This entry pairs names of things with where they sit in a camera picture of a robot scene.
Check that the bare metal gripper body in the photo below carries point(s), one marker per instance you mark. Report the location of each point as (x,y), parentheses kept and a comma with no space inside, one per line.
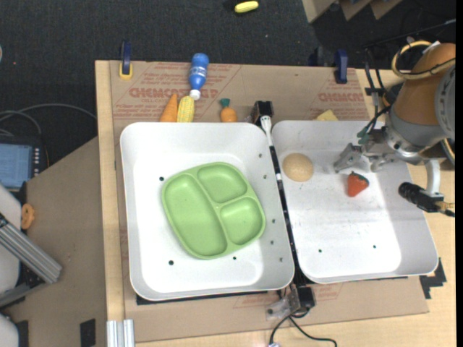
(392,148)

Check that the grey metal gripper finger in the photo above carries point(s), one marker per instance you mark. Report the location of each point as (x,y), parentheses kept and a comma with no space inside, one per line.
(378,164)
(346,158)

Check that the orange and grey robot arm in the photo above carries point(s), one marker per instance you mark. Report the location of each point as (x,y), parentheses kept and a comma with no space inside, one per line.
(419,92)

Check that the red strawberry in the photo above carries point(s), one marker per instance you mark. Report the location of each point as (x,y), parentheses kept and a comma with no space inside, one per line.
(356,184)

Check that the yellow cheese wedge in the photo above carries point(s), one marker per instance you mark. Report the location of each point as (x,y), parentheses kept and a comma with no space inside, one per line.
(327,116)

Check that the beige bread roll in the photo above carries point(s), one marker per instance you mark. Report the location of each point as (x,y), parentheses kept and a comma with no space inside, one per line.
(297,167)

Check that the thin black and white rod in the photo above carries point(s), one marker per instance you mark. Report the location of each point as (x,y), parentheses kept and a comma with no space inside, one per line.
(284,201)

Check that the white plastic tray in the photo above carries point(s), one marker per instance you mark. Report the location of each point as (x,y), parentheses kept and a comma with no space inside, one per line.
(343,237)
(152,230)

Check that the brown cardboard board red print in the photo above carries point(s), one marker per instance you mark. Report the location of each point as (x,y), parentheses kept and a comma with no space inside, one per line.
(289,81)

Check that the small orange carrot green top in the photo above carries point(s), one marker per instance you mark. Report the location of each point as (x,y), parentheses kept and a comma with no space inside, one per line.
(228,115)

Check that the green divided plate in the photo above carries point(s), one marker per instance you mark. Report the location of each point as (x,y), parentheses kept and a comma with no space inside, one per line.
(202,215)

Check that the yellow corn cob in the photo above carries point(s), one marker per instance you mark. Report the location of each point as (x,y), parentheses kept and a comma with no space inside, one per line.
(185,110)

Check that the blue bottle white cap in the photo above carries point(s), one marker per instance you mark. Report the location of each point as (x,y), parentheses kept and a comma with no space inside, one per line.
(198,72)

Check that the yellow oval object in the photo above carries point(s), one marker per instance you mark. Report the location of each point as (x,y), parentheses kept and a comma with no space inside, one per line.
(246,6)

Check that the long orange carrot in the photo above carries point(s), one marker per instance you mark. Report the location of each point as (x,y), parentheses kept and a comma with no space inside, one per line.
(170,112)

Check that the black cylinder on white bracket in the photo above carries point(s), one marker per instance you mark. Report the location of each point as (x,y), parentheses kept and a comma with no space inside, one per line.
(416,193)

